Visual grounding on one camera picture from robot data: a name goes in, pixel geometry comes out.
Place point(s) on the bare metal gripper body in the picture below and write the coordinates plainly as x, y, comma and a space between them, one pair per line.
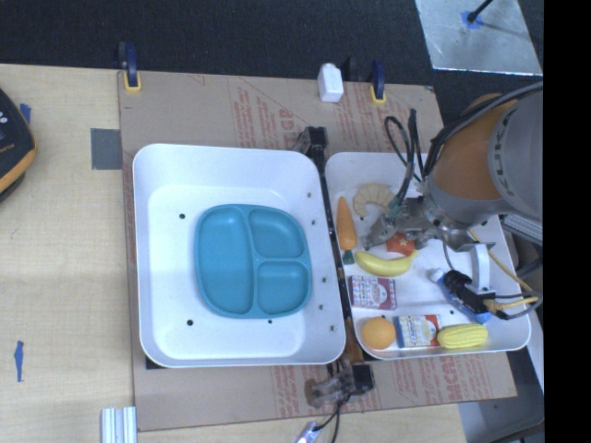
415, 215

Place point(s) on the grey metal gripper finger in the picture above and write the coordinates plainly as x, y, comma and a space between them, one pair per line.
419, 238
378, 234

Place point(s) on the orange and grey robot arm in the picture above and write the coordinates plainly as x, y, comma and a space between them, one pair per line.
466, 164

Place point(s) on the red pizza slice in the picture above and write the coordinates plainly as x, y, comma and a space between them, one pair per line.
401, 245

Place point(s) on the yellow banana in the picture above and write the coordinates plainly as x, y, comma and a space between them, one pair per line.
383, 265

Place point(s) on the orange carrot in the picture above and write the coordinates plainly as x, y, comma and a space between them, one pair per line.
346, 226

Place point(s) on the beige croissant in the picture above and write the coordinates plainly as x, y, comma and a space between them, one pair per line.
371, 194

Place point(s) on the thin black and white rod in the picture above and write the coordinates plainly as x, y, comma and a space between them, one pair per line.
336, 266

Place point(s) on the white plastic tray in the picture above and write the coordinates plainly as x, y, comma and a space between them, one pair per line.
184, 247
415, 293

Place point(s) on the pink and white carton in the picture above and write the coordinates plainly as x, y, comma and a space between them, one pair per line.
371, 292

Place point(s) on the orange and white carton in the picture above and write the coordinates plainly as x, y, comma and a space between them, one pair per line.
418, 331

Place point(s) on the orange fruit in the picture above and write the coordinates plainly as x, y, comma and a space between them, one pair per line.
378, 333

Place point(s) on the yellow corn cob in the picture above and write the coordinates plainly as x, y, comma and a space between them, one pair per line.
461, 336

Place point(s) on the blue divided plate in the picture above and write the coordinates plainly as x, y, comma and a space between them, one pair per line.
226, 261

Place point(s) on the small white bottle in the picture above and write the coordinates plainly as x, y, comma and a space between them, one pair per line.
330, 85

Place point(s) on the brown cardboard board red print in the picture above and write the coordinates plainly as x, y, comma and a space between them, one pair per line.
208, 109

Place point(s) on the black cylinder on white bracket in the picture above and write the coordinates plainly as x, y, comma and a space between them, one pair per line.
466, 289

